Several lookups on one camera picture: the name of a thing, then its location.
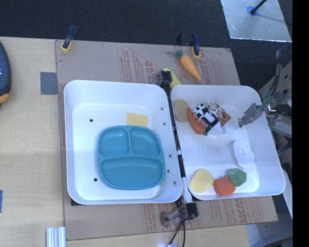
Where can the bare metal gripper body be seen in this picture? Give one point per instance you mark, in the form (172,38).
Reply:
(282,108)

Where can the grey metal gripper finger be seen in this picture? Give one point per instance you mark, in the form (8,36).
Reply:
(244,120)
(254,108)

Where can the brown and white carton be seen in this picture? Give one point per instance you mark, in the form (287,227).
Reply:
(222,114)

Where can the white lumpy packet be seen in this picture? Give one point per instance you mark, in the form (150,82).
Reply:
(243,153)

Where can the black and white cow carton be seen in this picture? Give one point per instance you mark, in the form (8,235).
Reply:
(203,113)

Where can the white plastic tray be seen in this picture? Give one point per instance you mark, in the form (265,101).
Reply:
(210,153)
(82,148)

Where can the orange-red carrot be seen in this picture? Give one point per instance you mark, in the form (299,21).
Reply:
(195,123)

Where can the green lump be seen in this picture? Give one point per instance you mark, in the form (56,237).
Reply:
(237,177)

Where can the beige round biscuit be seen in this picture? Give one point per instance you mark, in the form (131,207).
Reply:
(180,110)

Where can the orange chunk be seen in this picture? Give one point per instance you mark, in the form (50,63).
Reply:
(223,186)

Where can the thin black and white rod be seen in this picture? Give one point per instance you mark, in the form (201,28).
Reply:
(175,135)

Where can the yellow rounded lump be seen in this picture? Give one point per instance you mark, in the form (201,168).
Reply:
(201,181)

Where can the orange carrot with green top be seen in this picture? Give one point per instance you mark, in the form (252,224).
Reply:
(189,65)

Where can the yellow corn cob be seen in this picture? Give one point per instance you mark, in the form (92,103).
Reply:
(175,80)

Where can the flat yellow square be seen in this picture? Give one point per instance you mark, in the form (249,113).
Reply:
(136,118)

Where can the blue divided plate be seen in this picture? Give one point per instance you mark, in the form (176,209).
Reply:
(131,168)

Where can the brown cardboard board red print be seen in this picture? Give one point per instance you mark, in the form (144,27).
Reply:
(97,60)

